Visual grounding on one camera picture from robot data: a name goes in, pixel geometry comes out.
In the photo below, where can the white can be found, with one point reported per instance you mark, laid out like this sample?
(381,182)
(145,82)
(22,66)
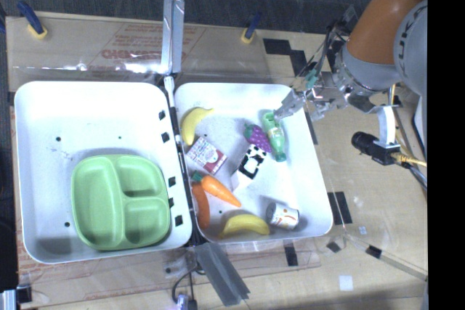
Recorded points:
(285,217)

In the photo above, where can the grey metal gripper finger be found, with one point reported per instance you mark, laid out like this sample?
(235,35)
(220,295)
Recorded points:
(295,94)
(285,109)

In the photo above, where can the black cylinder on white bracket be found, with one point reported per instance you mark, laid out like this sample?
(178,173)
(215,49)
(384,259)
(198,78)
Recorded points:
(374,149)

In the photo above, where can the red and white carton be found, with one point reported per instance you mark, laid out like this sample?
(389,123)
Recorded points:
(207,155)

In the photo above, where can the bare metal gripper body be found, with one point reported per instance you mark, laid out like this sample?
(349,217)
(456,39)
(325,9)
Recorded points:
(334,90)

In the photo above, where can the purple grapes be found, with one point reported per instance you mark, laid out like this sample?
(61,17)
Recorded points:
(258,138)

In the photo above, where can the black and white milk carton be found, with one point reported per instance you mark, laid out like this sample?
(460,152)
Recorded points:
(250,165)

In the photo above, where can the green divided plate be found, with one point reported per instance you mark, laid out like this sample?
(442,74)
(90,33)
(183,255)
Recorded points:
(98,199)

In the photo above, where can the green plastic bottle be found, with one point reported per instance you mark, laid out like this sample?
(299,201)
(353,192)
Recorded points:
(275,136)

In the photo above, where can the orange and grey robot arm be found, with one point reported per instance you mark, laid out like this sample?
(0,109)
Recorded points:
(378,21)

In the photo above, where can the white plastic tray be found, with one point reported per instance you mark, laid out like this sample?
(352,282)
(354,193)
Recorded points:
(47,163)
(309,192)

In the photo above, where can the brown cardboard board red print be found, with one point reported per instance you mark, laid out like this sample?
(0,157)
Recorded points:
(91,43)

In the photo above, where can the yellow banana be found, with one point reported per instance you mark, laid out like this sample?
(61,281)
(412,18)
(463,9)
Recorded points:
(189,123)
(247,223)

